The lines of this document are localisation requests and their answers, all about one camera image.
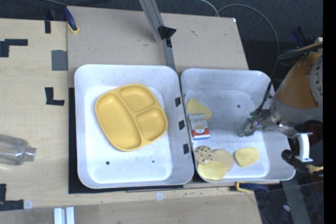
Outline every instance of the beige round toy food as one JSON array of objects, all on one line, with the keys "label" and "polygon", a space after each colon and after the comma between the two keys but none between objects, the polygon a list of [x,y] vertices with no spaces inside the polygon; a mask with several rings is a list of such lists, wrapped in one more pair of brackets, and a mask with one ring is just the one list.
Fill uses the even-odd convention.
[{"label": "beige round toy food", "polygon": [[212,116],[212,112],[204,104],[198,102],[194,98],[190,98],[187,103],[187,110],[189,114],[204,114],[205,119]]},{"label": "beige round toy food", "polygon": [[259,152],[255,147],[244,147],[235,152],[235,158],[241,167],[248,167],[259,160]]},{"label": "beige round toy food", "polygon": [[225,163],[228,171],[233,167],[234,163],[233,157],[226,150],[222,149],[214,150],[214,160]]},{"label": "beige round toy food", "polygon": [[213,161],[208,164],[199,163],[197,170],[200,176],[211,179],[211,180],[220,180],[225,176],[227,172],[227,167],[225,163],[219,161]]},{"label": "beige round toy food", "polygon": [[199,146],[194,150],[198,163],[208,164],[214,161],[214,151],[208,146]]}]

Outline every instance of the plastic bottle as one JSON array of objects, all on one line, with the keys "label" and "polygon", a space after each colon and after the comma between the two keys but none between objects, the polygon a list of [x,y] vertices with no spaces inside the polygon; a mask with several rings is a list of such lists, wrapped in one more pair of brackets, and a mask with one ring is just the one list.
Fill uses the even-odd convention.
[{"label": "plastic bottle", "polygon": [[26,140],[0,134],[0,163],[20,165],[34,160],[36,148]]}]

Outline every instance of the table surface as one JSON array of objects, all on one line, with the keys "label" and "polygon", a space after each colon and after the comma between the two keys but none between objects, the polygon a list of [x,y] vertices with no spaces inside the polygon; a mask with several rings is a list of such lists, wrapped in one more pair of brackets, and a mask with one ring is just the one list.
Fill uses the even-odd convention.
[{"label": "table surface", "polygon": [[[142,12],[77,7],[70,7],[70,10],[76,14],[78,23],[85,20],[87,14],[92,12],[107,14],[105,19],[113,15],[109,20],[116,27],[110,29],[110,34],[113,37],[120,37],[117,42],[110,44],[113,46],[115,55],[113,59],[107,57],[101,59],[96,56],[87,57],[85,62],[81,60],[80,56],[83,56],[87,44],[91,44],[89,46],[91,50],[95,47],[90,40],[90,42],[81,43],[82,48],[79,50],[80,38],[96,36],[100,38],[96,38],[97,44],[106,46],[107,43],[103,42],[106,37],[99,34],[102,31],[101,28],[92,29],[88,35],[85,24],[81,24],[79,25],[81,32],[73,35],[68,32],[66,23],[51,22],[51,33],[46,34],[44,21],[0,19],[0,40],[28,39],[28,46],[10,46],[9,57],[0,58],[0,133],[26,139],[31,146],[37,148],[35,160],[31,163],[20,166],[0,165],[1,183],[7,184],[6,199],[31,200],[34,208],[155,201],[155,191],[68,194],[68,87],[71,87],[75,69],[82,64],[97,63],[97,61],[114,64],[165,64],[163,48],[158,47],[153,40],[149,26],[140,24],[140,28],[137,28],[139,22],[145,20]],[[178,29],[176,36],[172,38],[178,73],[193,66],[248,69],[237,26],[232,19],[176,14],[162,16],[167,26]],[[121,23],[122,20],[128,25],[128,29],[124,29],[124,32],[130,33],[129,36],[120,35],[120,28],[115,24],[115,21]],[[215,34],[220,31],[225,34],[221,35],[221,38]],[[51,51],[53,50],[68,51],[69,75],[66,70],[52,70]],[[151,55],[150,51],[156,52],[154,57],[149,57],[148,62],[143,62],[142,57],[130,58],[130,55],[135,52],[137,55]],[[209,52],[213,58],[208,58],[206,52]],[[125,57],[132,60],[123,62]],[[53,87],[54,99],[65,100],[65,104],[63,106],[46,105],[45,87]],[[260,223],[254,196],[247,197],[235,191],[229,191],[229,188],[224,185],[209,186],[209,184],[192,183],[186,184],[183,189],[165,190],[163,194],[164,200],[177,199],[183,202],[184,199],[191,198],[189,199],[191,205],[203,198],[205,206],[208,203],[206,199],[213,197],[216,201],[227,204],[229,208],[234,207],[237,201],[240,204],[239,210],[249,212],[248,214],[254,216],[255,223]],[[234,212],[237,213],[237,211],[233,208],[231,211],[231,219],[234,220],[236,218]]]}]

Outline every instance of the black bracket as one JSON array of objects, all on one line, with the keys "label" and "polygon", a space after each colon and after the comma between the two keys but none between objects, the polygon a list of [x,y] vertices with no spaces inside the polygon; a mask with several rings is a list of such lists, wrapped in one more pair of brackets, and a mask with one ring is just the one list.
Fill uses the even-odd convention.
[{"label": "black bracket", "polygon": [[6,184],[0,184],[0,211],[21,210],[23,208],[23,200],[6,201]]},{"label": "black bracket", "polygon": [[172,42],[170,38],[176,32],[176,29],[161,25],[157,30],[159,31],[161,39],[166,40],[167,47],[172,48]]}]

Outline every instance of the yellow divided plate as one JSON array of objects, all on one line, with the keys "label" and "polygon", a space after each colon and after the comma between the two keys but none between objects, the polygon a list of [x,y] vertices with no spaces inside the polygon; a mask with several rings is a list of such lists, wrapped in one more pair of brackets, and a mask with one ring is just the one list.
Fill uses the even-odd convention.
[{"label": "yellow divided plate", "polygon": [[146,86],[129,84],[101,95],[95,105],[103,133],[118,150],[133,151],[159,139],[168,120]]}]

